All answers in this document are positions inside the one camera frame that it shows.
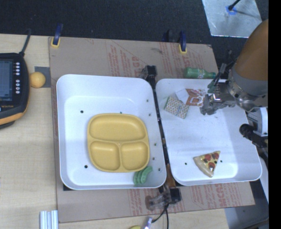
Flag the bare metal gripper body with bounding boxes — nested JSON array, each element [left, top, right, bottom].
[[211, 82, 269, 113]]

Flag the white and orange packet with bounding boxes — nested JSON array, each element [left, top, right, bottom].
[[175, 88, 207, 107]]

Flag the white plastic tray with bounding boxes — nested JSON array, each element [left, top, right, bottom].
[[56, 74, 167, 191], [155, 78, 263, 187]]

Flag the orange patterned small carton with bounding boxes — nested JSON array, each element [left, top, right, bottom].
[[163, 96, 189, 119]]

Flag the green plastic bottle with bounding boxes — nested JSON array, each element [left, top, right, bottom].
[[183, 67, 217, 80]]

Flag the thin black and white rod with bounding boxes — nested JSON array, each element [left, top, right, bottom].
[[150, 76, 172, 188]]

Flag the toy pizza slice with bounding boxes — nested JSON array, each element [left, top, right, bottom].
[[193, 150, 221, 178]]

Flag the green pea pods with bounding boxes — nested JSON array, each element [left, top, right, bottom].
[[133, 166, 154, 186]]

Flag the yellow divided plate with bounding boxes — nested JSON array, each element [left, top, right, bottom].
[[86, 113, 151, 173]]

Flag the brown cardboard board red print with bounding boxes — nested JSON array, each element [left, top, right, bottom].
[[48, 36, 256, 224]]

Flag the yellow ball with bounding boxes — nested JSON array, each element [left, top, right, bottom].
[[29, 71, 47, 89]]

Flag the black cylinder on white bracket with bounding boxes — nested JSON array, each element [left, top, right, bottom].
[[239, 106, 269, 150]]

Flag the black block with thin wires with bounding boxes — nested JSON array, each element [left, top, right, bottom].
[[169, 187, 182, 203], [140, 65, 158, 80]]

